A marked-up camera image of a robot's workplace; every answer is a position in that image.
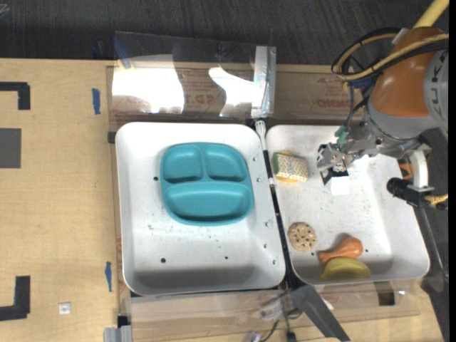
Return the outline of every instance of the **yellow cable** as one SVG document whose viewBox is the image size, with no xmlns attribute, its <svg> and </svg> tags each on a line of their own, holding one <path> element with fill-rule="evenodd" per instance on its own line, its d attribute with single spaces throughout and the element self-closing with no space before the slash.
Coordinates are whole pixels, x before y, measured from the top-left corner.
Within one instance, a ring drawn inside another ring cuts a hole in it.
<svg viewBox="0 0 456 342">
<path fill-rule="evenodd" d="M 367 41 L 374 41 L 376 37 L 371 37 L 369 39 L 366 39 L 366 43 L 368 43 Z M 361 42 L 361 43 L 357 43 L 355 45 L 353 45 L 352 48 L 348 49 L 347 53 L 350 52 L 349 54 L 345 53 L 341 59 L 338 61 L 337 65 L 336 65 L 336 69 L 335 69 L 335 73 L 337 73 L 337 75 L 344 79 L 344 80 L 349 80 L 349 81 L 352 81 L 352 80 L 358 80 L 360 78 L 363 78 L 369 74 L 371 74 L 372 72 L 375 72 L 376 70 L 378 70 L 379 68 L 381 68 L 381 66 L 384 66 L 385 64 L 387 64 L 388 62 L 391 62 L 397 58 L 400 58 L 401 56 L 404 56 L 405 54 L 415 50 L 415 49 L 418 49 L 418 48 L 421 48 L 421 47 L 424 47 L 428 44 L 431 44 L 431 43 L 437 43 L 439 41 L 446 41 L 450 39 L 450 35 L 449 34 L 438 34 L 436 36 L 432 36 L 432 37 L 429 37 L 429 38 L 424 38 L 422 39 L 421 41 L 418 41 L 418 42 L 415 42 L 415 43 L 412 43 L 412 44 L 409 44 L 408 46 L 400 49 L 399 51 L 393 53 L 393 54 L 390 54 L 388 57 L 384 58 L 382 61 L 378 62 L 377 64 L 375 64 L 374 66 L 368 68 L 367 70 L 364 70 L 360 73 L 347 73 L 347 74 L 342 74 L 340 73 L 341 72 L 341 67 L 343 65 L 343 62 L 347 59 L 347 57 L 349 57 L 354 51 L 356 51 L 358 48 L 360 48 L 363 44 L 365 44 L 365 42 Z"/>
<path fill-rule="evenodd" d="M 448 194 L 445 195 L 428 195 L 425 197 L 425 200 L 427 200 L 431 205 L 436 205 L 440 202 L 444 202 L 446 199 L 448 199 Z"/>
<path fill-rule="evenodd" d="M 433 26 L 449 5 L 450 0 L 434 0 L 421 18 L 418 19 L 413 28 L 418 28 L 420 26 Z"/>
</svg>

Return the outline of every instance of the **toy banana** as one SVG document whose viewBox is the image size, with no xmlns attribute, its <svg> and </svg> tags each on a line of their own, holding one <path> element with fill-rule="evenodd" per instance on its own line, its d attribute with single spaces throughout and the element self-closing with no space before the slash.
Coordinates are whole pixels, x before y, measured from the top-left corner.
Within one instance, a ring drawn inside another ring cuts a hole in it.
<svg viewBox="0 0 456 342">
<path fill-rule="evenodd" d="M 320 280 L 359 279 L 370 275 L 370 269 L 363 262 L 349 257 L 336 257 L 328 261 Z"/>
</svg>

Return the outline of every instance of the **blue plastic plate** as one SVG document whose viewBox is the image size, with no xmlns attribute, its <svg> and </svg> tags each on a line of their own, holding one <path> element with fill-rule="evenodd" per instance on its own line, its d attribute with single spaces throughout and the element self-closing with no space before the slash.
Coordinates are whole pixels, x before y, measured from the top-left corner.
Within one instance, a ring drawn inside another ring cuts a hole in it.
<svg viewBox="0 0 456 342">
<path fill-rule="evenodd" d="M 183 224 L 231 224 L 252 210 L 249 170 L 239 152 L 228 145 L 174 145 L 163 155 L 160 177 L 166 210 Z"/>
</svg>

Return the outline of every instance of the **wire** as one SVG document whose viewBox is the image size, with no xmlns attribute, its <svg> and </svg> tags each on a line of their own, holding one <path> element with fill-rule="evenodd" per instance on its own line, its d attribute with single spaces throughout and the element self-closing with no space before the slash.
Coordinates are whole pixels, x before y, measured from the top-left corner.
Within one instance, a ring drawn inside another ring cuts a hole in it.
<svg viewBox="0 0 456 342">
<path fill-rule="evenodd" d="M 290 333 L 290 320 L 285 317 L 285 322 L 286 322 L 286 332 Z"/>
<path fill-rule="evenodd" d="M 366 104 L 368 103 L 369 101 L 369 97 L 368 96 L 364 96 L 363 95 L 363 99 L 362 101 L 360 101 L 357 106 L 353 109 L 353 114 L 356 113 L 358 110 L 360 110 L 363 106 L 366 106 Z"/>
<path fill-rule="evenodd" d="M 351 59 L 354 63 L 356 63 L 356 64 L 358 65 L 358 67 L 359 67 L 362 71 L 364 71 L 364 70 L 366 69 L 363 65 L 361 65 L 360 61 L 358 61 L 358 60 L 357 60 L 356 58 L 354 58 L 353 56 L 351 56 L 350 59 Z"/>
<path fill-rule="evenodd" d="M 295 319 L 298 319 L 299 317 L 302 316 L 302 313 L 303 311 L 300 310 L 300 309 L 294 309 L 293 311 L 290 311 L 287 315 L 286 315 L 286 318 L 290 321 L 294 321 Z"/>
<path fill-rule="evenodd" d="M 348 117 L 345 121 L 345 128 L 348 128 L 351 123 L 351 119 L 353 118 L 353 107 L 355 105 L 355 89 L 353 88 L 353 85 L 351 83 L 348 83 L 348 98 L 350 99 L 350 111 L 348 112 Z"/>
<path fill-rule="evenodd" d="M 271 328 L 271 331 L 269 332 L 269 334 L 264 337 L 263 339 L 260 340 L 260 342 L 266 342 L 267 340 L 269 340 L 271 338 L 271 336 L 274 334 L 274 332 L 276 331 L 277 329 L 277 326 L 279 325 L 279 322 L 280 322 L 280 319 L 277 319 L 275 322 L 274 322 L 274 325 L 272 326 Z"/>
<path fill-rule="evenodd" d="M 427 200 L 431 205 L 436 205 L 439 202 L 444 202 L 446 199 L 448 199 L 448 194 L 425 196 L 425 200 Z"/>
<path fill-rule="evenodd" d="M 349 73 L 347 67 L 347 60 L 351 57 L 351 55 L 357 51 L 360 47 L 370 43 L 372 41 L 377 41 L 384 38 L 390 38 L 395 36 L 394 28 L 387 28 L 385 32 L 383 31 L 374 31 L 372 33 L 367 34 L 363 38 L 360 38 L 356 43 L 352 46 L 348 47 L 333 63 L 331 66 L 331 70 L 336 73 L 340 78 L 347 80 L 347 81 L 357 81 L 366 78 L 372 78 L 373 76 L 378 75 L 382 70 L 385 70 L 407 58 L 427 53 L 433 51 L 440 51 L 443 49 L 449 49 L 449 34 L 438 34 L 436 36 L 431 36 L 428 38 L 424 38 L 418 42 L 409 44 L 408 46 L 400 49 L 399 51 L 390 54 L 383 60 L 380 60 L 375 65 L 371 67 L 355 72 Z"/>
</svg>

